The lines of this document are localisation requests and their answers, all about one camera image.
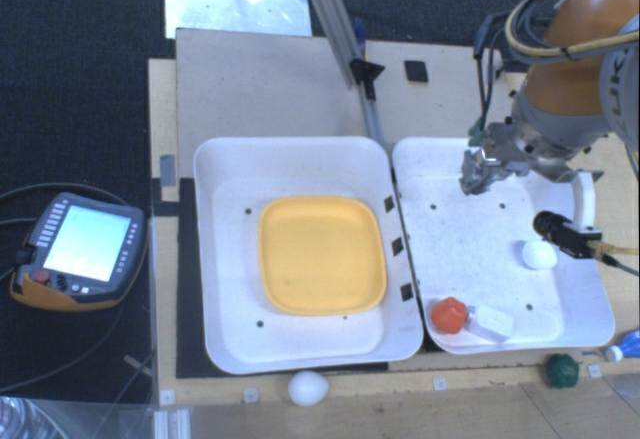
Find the yellow plate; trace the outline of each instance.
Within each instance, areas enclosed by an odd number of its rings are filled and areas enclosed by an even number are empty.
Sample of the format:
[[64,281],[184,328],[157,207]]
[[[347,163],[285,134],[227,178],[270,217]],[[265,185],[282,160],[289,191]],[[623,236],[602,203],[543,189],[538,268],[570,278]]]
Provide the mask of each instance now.
[[378,305],[387,271],[378,223],[356,199],[276,199],[260,216],[264,291],[297,315],[359,313]]

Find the black carpet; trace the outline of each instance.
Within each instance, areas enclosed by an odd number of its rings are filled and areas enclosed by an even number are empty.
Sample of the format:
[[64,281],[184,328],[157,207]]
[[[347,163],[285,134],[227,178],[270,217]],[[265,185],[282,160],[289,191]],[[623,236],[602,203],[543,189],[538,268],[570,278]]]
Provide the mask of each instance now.
[[[368,37],[469,45],[484,16],[520,0],[347,0]],[[172,57],[164,0],[0,0],[0,192],[31,183],[99,186],[149,210],[147,60]],[[314,32],[320,33],[317,21]],[[37,216],[52,194],[0,204],[0,220]],[[0,228],[0,273],[24,228]],[[11,391],[49,399],[112,401],[150,349],[146,269],[113,335],[50,379]],[[38,376],[95,344],[119,309],[59,315],[27,309],[0,284],[0,388]],[[140,377],[123,401],[141,402]]]

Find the white sphere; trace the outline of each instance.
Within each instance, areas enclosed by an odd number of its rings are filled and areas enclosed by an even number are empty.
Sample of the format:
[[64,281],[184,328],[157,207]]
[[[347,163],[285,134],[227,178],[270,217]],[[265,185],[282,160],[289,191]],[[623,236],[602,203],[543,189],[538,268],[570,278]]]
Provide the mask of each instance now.
[[556,250],[544,240],[531,240],[522,248],[522,259],[533,270],[549,270],[558,263]]
[[289,396],[296,405],[309,407],[319,403],[329,391],[329,381],[315,371],[301,371],[291,377]]

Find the blue bottle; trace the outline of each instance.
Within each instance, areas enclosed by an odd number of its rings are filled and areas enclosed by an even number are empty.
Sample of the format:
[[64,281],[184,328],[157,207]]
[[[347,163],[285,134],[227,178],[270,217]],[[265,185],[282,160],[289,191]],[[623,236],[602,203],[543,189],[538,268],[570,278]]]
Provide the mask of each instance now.
[[604,355],[616,363],[623,357],[640,357],[640,330],[627,334],[622,343],[607,348]]

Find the dark green ball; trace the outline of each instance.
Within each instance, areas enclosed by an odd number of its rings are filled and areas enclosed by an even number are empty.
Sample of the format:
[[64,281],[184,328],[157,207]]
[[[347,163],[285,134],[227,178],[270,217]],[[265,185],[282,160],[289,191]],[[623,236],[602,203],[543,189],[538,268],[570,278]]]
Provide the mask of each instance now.
[[564,387],[575,387],[578,383],[580,368],[570,355],[552,355],[545,368],[547,379],[552,387],[562,389]]

